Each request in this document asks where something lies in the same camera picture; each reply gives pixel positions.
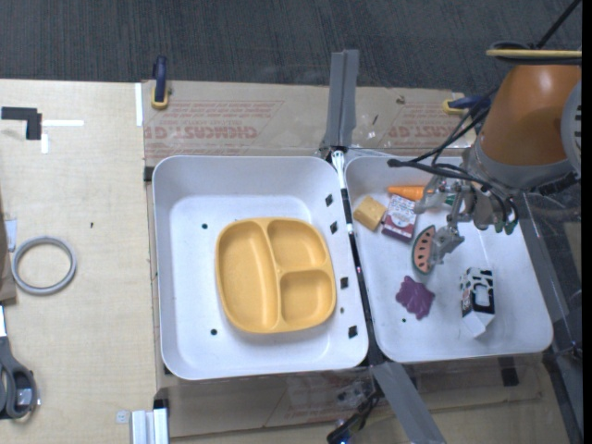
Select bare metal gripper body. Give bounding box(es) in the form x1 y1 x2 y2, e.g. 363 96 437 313
449 179 515 231

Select red and green watermelon slice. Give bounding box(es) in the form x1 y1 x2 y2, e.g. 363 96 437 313
409 224 438 276

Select orange carrot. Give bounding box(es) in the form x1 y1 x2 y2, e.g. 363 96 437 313
387 185 426 201

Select red and white small carton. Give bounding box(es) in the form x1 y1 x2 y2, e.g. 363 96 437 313
381 194 419 243

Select yellow cheese wedge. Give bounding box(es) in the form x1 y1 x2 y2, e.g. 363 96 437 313
352 195 388 233

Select purple grapes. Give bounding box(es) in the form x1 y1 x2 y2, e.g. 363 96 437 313
395 275 436 321

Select black and white milk carton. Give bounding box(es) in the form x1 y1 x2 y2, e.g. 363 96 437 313
459 266 497 339

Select white plastic tray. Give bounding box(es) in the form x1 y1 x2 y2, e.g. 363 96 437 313
151 154 370 381
344 154 555 364

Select thin black and white rod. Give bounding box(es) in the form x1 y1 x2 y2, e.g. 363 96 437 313
330 149 375 364

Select brown cardboard board red print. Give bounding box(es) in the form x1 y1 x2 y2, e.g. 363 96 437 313
141 80 556 438

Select yellow divided plate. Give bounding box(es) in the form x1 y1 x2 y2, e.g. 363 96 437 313
215 216 338 335

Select grey scissors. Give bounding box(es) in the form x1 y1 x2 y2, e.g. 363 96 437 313
0 335 41 420

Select grey tape ring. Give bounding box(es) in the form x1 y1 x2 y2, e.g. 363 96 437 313
11 236 79 296

